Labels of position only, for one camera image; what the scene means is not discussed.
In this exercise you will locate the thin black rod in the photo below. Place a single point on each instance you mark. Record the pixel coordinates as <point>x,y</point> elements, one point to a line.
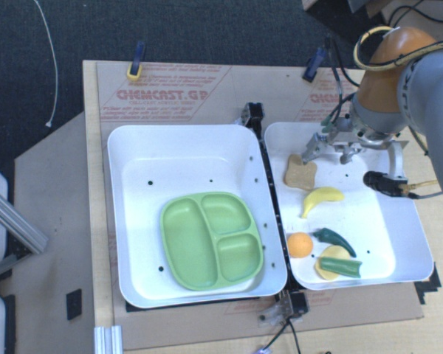
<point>273,190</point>

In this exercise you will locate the brown cardboard board red print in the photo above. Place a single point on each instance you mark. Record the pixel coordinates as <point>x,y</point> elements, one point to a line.
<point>192,98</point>

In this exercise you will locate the yellow banana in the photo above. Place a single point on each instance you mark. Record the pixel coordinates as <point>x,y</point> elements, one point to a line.
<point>323,195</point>

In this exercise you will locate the light green pepper piece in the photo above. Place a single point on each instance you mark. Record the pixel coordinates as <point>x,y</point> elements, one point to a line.
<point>341,267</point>

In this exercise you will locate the orange ball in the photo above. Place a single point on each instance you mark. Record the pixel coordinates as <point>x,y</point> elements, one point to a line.
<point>299,245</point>

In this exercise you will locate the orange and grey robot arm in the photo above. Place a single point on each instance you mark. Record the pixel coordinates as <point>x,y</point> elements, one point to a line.
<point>424,87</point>

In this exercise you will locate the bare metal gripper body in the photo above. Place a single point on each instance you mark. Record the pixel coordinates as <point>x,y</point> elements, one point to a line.
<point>342,128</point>

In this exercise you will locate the dark green chili pepper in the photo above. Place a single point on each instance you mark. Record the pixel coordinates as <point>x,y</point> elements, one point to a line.
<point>334,237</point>

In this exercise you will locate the yellow round slice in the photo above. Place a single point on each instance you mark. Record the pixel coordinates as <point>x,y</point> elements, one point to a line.
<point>334,252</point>

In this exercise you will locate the black cylinder on white bracket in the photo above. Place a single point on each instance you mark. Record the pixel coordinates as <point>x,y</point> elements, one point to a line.
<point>384,183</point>

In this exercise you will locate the tan toast slice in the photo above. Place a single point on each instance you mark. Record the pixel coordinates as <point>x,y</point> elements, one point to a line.
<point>299,175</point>

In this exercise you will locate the green divided plate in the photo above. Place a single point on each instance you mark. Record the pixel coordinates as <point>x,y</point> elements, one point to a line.
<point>192,242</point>

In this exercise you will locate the white plastic tray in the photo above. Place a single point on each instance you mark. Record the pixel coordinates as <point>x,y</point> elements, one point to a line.
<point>140,212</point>
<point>384,234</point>

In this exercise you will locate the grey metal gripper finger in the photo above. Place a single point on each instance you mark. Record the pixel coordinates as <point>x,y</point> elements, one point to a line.
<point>350,152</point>
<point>314,148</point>

